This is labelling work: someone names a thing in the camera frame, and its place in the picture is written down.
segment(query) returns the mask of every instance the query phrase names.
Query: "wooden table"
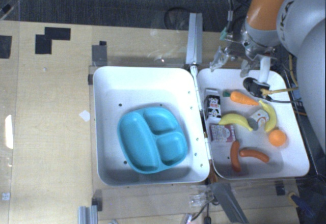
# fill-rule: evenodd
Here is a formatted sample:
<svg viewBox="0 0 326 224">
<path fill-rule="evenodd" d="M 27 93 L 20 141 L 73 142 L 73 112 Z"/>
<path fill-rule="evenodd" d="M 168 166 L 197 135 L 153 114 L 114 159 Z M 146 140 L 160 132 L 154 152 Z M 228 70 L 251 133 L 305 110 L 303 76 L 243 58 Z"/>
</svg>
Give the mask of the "wooden table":
<svg viewBox="0 0 326 224">
<path fill-rule="evenodd" d="M 0 95 L 6 107 L 15 106 L 16 113 L 11 197 L 9 201 L 0 202 L 0 222 L 77 223 L 78 207 L 90 206 L 93 195 L 91 124 L 79 116 L 84 110 L 90 111 L 88 73 L 92 45 L 106 41 L 109 60 L 113 61 L 153 61 L 160 54 L 182 59 L 187 32 L 2 22 L 5 26 L 1 26 L 0 34 L 12 35 L 13 44 L 11 58 L 0 60 L 1 85 L 13 89 L 16 97 L 12 95 L 10 104 L 10 96 L 4 96 L 2 91 Z M 71 39 L 53 40 L 52 54 L 35 54 L 35 34 L 44 34 L 46 26 L 71 28 Z M 218 45 L 218 33 L 204 33 L 205 62 L 212 60 Z M 15 64 L 17 77 L 11 80 Z M 250 223 L 299 223 L 295 208 L 286 196 L 276 195 L 273 183 L 260 185 L 248 183 L 247 187 L 234 188 Z M 0 188 L 1 192 L 7 192 L 8 186 L 0 183 Z M 297 191 L 294 180 L 285 181 L 285 188 Z M 112 193 L 114 196 L 118 198 L 119 194 Z M 140 199 L 130 199 L 135 208 Z M 113 205 L 113 210 L 119 211 L 118 206 Z M 210 209 L 212 223 L 229 223 L 220 206 Z M 138 208 L 133 214 L 137 217 L 120 215 L 117 221 L 119 224 L 179 224 L 182 213 L 186 212 L 145 216 Z M 202 218 L 198 218 L 194 223 L 201 221 Z"/>
</svg>

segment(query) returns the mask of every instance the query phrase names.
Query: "brown sausage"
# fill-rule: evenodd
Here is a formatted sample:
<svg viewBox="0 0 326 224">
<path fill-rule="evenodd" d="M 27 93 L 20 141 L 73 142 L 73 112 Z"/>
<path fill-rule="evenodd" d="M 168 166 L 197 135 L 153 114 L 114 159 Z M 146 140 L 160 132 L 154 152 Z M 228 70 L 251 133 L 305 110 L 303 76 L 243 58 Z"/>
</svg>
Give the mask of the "brown sausage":
<svg viewBox="0 0 326 224">
<path fill-rule="evenodd" d="M 255 157 L 265 163 L 269 162 L 269 157 L 266 154 L 256 150 L 242 149 L 239 154 L 241 157 Z"/>
<path fill-rule="evenodd" d="M 241 171 L 241 166 L 238 158 L 238 152 L 240 148 L 239 141 L 234 141 L 231 146 L 230 157 L 233 170 L 238 173 Z"/>
</svg>

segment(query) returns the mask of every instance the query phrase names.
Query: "banana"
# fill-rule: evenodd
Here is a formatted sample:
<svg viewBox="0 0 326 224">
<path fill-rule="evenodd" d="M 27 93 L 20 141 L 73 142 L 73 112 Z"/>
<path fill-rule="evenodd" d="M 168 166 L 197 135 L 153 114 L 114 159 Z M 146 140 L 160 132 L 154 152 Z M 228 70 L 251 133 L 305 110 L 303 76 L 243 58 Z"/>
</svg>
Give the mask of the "banana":
<svg viewBox="0 0 326 224">
<path fill-rule="evenodd" d="M 262 100 L 259 100 L 259 103 L 269 115 L 269 120 L 265 123 L 265 131 L 269 132 L 276 126 L 277 118 L 275 110 L 271 105 L 264 103 Z"/>
<path fill-rule="evenodd" d="M 238 114 L 223 115 L 221 120 L 219 121 L 219 125 L 226 125 L 226 124 L 238 124 L 247 128 L 249 131 L 253 130 L 248 124 L 247 119 L 244 116 Z"/>
</svg>

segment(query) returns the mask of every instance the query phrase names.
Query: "wooden surface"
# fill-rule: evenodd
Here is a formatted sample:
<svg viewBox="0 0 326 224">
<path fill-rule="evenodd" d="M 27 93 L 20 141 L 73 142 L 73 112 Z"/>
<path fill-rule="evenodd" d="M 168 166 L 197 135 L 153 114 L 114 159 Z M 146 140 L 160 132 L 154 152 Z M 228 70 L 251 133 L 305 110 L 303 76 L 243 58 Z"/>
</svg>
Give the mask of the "wooden surface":
<svg viewBox="0 0 326 224">
<path fill-rule="evenodd" d="M 90 111 L 87 77 L 91 46 L 106 41 L 113 63 L 130 60 L 157 64 L 155 59 L 159 55 L 166 60 L 185 56 L 187 32 L 28 22 L 19 26 L 9 223 L 77 223 L 78 207 L 90 205 L 94 189 L 91 124 L 79 116 L 84 110 Z M 44 34 L 45 26 L 71 28 L 70 41 L 52 41 L 52 55 L 35 54 L 35 34 Z M 204 60 L 212 60 L 218 43 L 218 34 L 204 34 Z M 261 187 L 235 183 L 233 188 L 251 223 L 298 223 L 296 210 L 286 196 L 276 196 L 273 183 Z M 286 189 L 296 191 L 295 182 L 286 182 Z M 121 194 L 111 190 L 110 196 L 108 201 L 120 199 Z M 151 194 L 146 196 L 155 199 Z M 180 192 L 175 198 L 184 203 L 187 196 Z M 148 216 L 142 200 L 144 196 L 136 195 L 129 199 L 132 207 L 129 210 L 137 216 L 133 218 L 125 215 L 128 212 L 128 208 L 123 209 L 125 205 L 112 204 L 111 211 L 119 217 L 118 223 L 179 224 L 186 213 L 182 212 L 184 205 L 180 205 L 174 209 L 180 211 L 178 214 L 153 216 L 154 212 Z M 165 205 L 171 208 L 171 201 Z M 220 206 L 210 208 L 212 223 L 229 223 Z M 111 216 L 105 219 L 103 215 L 99 223 L 108 223 Z"/>
</svg>

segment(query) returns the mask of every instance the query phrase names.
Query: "white sticker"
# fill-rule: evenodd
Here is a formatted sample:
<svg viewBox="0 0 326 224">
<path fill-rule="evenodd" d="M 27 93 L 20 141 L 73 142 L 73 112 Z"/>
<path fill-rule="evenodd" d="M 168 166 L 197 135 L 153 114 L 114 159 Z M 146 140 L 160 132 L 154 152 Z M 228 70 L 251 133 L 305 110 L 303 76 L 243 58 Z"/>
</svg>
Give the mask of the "white sticker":
<svg viewBox="0 0 326 224">
<path fill-rule="evenodd" d="M 90 118 L 91 118 L 90 113 L 89 113 L 88 111 L 86 111 L 86 110 L 82 111 L 82 112 L 79 114 L 79 116 L 80 116 L 81 118 L 83 118 L 83 120 L 84 120 L 85 122 L 88 122 L 88 121 L 90 120 Z"/>
<path fill-rule="evenodd" d="M 9 201 L 10 200 L 10 193 L 2 193 L 2 200 Z"/>
</svg>

